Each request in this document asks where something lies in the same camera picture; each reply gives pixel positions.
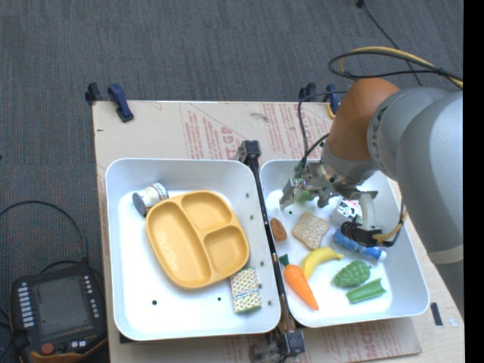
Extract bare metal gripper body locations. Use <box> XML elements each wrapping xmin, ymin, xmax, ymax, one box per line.
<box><xmin>294</xmin><ymin>160</ymin><xmax>364</xmax><ymax>202</ymax></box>

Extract black and white carton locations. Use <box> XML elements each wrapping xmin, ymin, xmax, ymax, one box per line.
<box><xmin>329</xmin><ymin>198</ymin><xmax>364</xmax><ymax>227</ymax></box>

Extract brown biscuit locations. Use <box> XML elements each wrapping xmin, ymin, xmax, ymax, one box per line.
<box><xmin>269</xmin><ymin>217</ymin><xmax>289</xmax><ymax>242</ymax></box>

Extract beige bread slice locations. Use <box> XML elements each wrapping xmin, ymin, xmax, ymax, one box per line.
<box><xmin>291</xmin><ymin>210</ymin><xmax>330</xmax><ymax>252</ymax></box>

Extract blue and white bottle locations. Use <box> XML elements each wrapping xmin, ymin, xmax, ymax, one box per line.
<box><xmin>332</xmin><ymin>227</ymin><xmax>388</xmax><ymax>262</ymax></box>

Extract yellow banana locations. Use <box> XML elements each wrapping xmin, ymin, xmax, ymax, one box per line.
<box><xmin>300</xmin><ymin>246</ymin><xmax>345</xmax><ymax>281</ymax></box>

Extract green grapes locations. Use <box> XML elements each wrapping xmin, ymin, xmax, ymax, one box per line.
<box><xmin>332</xmin><ymin>259</ymin><xmax>372</xmax><ymax>289</ymax></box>

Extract orange carrot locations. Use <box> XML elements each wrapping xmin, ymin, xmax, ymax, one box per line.
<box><xmin>278</xmin><ymin>253</ymin><xmax>320</xmax><ymax>312</ymax></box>

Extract green celery stick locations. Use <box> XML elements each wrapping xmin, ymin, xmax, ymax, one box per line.
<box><xmin>345</xmin><ymin>277</ymin><xmax>388</xmax><ymax>305</ymax></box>

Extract yellow divided plate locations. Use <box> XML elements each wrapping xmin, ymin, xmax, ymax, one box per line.
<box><xmin>144</xmin><ymin>189</ymin><xmax>251</xmax><ymax>290</ymax></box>

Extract white plastic tray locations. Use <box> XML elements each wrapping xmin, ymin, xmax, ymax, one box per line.
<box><xmin>259</xmin><ymin>159</ymin><xmax>431</xmax><ymax>329</ymax></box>
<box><xmin>104</xmin><ymin>157</ymin><xmax>283</xmax><ymax>342</ymax></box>

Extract brown cardboard board red print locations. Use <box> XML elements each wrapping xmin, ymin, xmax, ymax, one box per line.
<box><xmin>92</xmin><ymin>100</ymin><xmax>464</xmax><ymax>363</ymax></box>

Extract small white printed can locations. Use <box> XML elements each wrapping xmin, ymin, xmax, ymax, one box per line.
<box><xmin>132</xmin><ymin>181</ymin><xmax>170</xmax><ymax>218</ymax></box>

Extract black cylinder on white bracket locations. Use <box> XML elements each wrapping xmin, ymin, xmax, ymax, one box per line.
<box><xmin>340</xmin><ymin>190</ymin><xmax>383</xmax><ymax>247</ymax></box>

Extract black block with thin wires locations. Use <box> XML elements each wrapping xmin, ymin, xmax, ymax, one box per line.
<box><xmin>277</xmin><ymin>328</ymin><xmax>306</xmax><ymax>357</ymax></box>
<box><xmin>237</xmin><ymin>139</ymin><xmax>263</xmax><ymax>163</ymax></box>

